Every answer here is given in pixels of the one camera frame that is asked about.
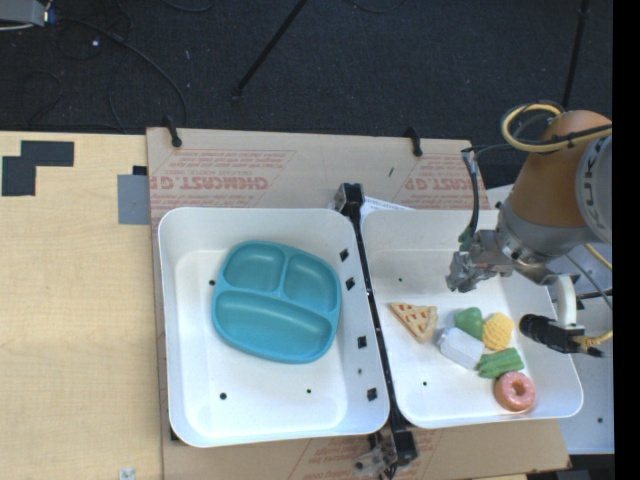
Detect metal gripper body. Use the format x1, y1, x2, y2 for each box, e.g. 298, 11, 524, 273
460, 229, 560, 286

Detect green toy pepper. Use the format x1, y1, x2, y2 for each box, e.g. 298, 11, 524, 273
453, 306, 485, 341

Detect yellow toy corn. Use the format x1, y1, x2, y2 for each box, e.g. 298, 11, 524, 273
481, 312, 516, 352

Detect toy pizza slice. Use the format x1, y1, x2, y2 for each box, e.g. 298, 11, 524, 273
388, 301, 439, 344

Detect white carton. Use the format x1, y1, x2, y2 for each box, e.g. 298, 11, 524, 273
436, 326, 485, 371

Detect green toy beans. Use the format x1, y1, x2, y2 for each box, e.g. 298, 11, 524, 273
475, 347, 526, 380

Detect thin black rod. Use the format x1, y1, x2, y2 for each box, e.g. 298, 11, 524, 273
347, 201, 410, 442

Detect pink doughnut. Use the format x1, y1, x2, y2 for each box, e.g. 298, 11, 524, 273
492, 370, 537, 413

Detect white plastic tray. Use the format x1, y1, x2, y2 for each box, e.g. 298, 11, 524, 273
157, 206, 391, 449
360, 208, 585, 430

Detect blue divided plate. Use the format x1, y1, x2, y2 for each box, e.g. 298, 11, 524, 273
210, 240, 343, 365

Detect brown cardboard board red print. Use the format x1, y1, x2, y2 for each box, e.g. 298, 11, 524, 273
145, 126, 572, 480

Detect black cylinder on white bracket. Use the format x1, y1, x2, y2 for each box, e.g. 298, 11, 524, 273
518, 273, 587, 355

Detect black block with wires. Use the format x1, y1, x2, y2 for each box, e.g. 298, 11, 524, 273
388, 428, 420, 465
333, 182, 365, 215

